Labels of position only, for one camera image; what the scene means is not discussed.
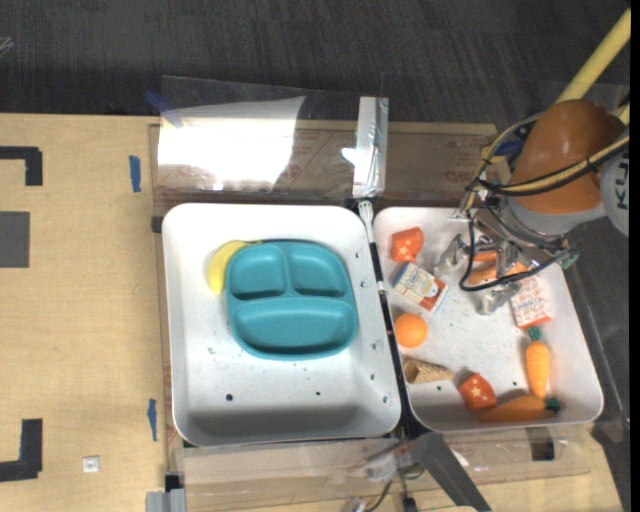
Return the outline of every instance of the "blue tape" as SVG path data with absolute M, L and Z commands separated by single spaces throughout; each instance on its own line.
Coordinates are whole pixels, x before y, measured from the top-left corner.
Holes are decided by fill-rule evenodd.
M 147 91 L 144 93 L 147 103 L 155 107 L 162 116 L 176 128 L 182 128 L 183 122 L 174 112 L 174 108 L 162 95 L 157 92 Z
M 147 417 L 149 425 L 151 425 L 151 437 L 154 441 L 158 440 L 158 413 L 156 411 L 156 401 L 149 398 L 149 407 L 147 408 Z
M 498 146 L 498 149 L 496 149 L 494 156 L 505 156 L 505 155 L 511 155 L 514 153 L 520 153 L 520 151 L 522 151 L 523 148 L 524 148 L 523 140 L 511 140 L 511 141 L 503 142 L 502 144 L 500 144 L 500 146 Z
M 140 172 L 140 159 L 137 156 L 129 155 L 129 175 L 131 176 L 131 186 L 134 192 L 140 192 L 142 173 Z

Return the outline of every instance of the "toy carrot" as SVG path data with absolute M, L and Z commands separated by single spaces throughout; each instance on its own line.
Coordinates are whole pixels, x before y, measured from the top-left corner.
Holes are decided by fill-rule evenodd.
M 523 395 L 482 413 L 478 419 L 482 423 L 511 423 L 535 421 L 549 411 L 558 411 L 560 404 L 555 398 L 544 401 L 536 395 Z
M 540 341 L 540 329 L 529 329 L 531 343 L 525 353 L 527 377 L 531 393 L 541 400 L 547 396 L 547 381 L 549 379 L 549 365 L 551 354 L 549 347 Z

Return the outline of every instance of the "wooden table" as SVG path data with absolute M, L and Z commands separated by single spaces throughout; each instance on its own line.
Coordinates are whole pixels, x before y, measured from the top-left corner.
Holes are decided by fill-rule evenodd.
M 18 459 L 23 419 L 43 422 L 42 471 L 37 479 L 0 483 L 2 510 L 143 511 L 146 493 L 164 488 L 150 227 L 149 132 L 157 124 L 154 117 L 0 115 L 0 146 L 37 146 L 44 159 L 44 183 L 31 187 L 24 162 L 0 160 L 0 211 L 30 212 L 31 226 L 29 268 L 0 268 L 0 460 Z M 130 156 L 141 162 L 140 192 L 132 188 Z M 589 436 L 586 443 L 587 474 L 480 490 L 497 511 L 621 510 L 602 448 Z M 99 471 L 83 472 L 89 456 L 99 457 Z M 416 498 L 421 510 L 452 506 L 441 490 Z M 379 510 L 401 510 L 399 500 L 388 498 Z

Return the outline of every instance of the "orange ball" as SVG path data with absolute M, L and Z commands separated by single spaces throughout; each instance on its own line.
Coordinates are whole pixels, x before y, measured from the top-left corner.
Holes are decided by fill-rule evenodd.
M 415 348 L 422 345 L 429 333 L 427 323 L 420 315 L 404 313 L 393 324 L 396 333 L 396 341 L 406 348 Z

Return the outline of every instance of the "wooden board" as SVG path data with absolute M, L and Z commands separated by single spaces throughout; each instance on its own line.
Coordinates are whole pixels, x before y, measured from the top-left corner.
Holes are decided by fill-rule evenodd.
M 0 160 L 0 210 L 31 213 L 30 267 L 0 268 L 2 460 L 18 458 L 22 419 L 43 420 L 43 471 L 0 483 L 3 510 L 143 511 L 164 486 L 152 122 L 0 116 L 0 145 L 38 146 L 44 159 L 41 187 L 25 187 L 23 162 Z M 100 471 L 83 473 L 92 455 Z

